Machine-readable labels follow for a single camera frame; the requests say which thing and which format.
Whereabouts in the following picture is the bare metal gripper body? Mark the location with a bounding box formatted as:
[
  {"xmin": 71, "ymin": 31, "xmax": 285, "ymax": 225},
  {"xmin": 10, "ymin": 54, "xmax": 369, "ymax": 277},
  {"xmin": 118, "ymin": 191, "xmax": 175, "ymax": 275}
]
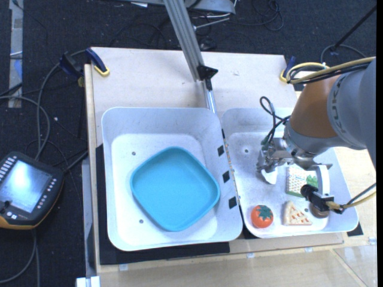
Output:
[{"xmin": 259, "ymin": 137, "xmax": 315, "ymax": 170}]

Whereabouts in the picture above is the white plastic tray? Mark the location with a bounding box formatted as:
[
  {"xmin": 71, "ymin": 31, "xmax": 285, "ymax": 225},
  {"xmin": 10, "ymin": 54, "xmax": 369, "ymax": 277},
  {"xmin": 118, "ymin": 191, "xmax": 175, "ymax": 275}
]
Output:
[
  {"xmin": 221, "ymin": 107, "xmax": 360, "ymax": 239},
  {"xmin": 101, "ymin": 106, "xmax": 244, "ymax": 252}
]

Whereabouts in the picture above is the white patterned carton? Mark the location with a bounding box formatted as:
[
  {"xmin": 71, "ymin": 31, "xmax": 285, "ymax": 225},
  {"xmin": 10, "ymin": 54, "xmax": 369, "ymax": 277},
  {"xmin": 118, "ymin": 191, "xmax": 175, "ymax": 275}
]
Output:
[{"xmin": 285, "ymin": 165, "xmax": 319, "ymax": 198}]

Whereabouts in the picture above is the orange toy tomato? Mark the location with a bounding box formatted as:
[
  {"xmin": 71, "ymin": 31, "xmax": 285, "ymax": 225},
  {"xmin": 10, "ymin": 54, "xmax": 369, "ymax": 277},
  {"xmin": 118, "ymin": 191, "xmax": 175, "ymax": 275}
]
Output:
[{"xmin": 250, "ymin": 204, "xmax": 275, "ymax": 230}]

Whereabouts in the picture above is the toy pizza slice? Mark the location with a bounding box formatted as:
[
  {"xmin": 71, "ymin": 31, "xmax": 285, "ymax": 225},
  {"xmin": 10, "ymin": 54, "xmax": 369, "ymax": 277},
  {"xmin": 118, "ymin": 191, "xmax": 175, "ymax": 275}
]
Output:
[{"xmin": 282, "ymin": 200, "xmax": 313, "ymax": 227}]

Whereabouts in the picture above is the brown toy doughnut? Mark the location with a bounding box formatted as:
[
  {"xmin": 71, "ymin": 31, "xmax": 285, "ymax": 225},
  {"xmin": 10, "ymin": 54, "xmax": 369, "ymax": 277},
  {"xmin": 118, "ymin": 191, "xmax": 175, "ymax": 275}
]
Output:
[{"xmin": 309, "ymin": 203, "xmax": 330, "ymax": 219}]

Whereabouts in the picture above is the blue plate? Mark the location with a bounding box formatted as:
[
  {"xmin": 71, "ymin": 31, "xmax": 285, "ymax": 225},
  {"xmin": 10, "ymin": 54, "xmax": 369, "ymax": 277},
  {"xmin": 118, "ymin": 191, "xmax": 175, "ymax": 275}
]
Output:
[{"xmin": 129, "ymin": 146, "xmax": 221, "ymax": 233}]

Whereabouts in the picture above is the pale wood board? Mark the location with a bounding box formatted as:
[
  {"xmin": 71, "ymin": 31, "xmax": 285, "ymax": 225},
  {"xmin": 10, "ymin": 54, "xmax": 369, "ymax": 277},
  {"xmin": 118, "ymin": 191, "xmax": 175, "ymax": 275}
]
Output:
[{"xmin": 84, "ymin": 46, "xmax": 345, "ymax": 274}]

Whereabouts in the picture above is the black cylinder on white bracket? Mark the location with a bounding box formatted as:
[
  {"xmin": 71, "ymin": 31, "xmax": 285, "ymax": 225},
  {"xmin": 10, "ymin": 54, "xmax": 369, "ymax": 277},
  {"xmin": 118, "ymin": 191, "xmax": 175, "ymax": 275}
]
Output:
[{"xmin": 300, "ymin": 164, "xmax": 335, "ymax": 212}]

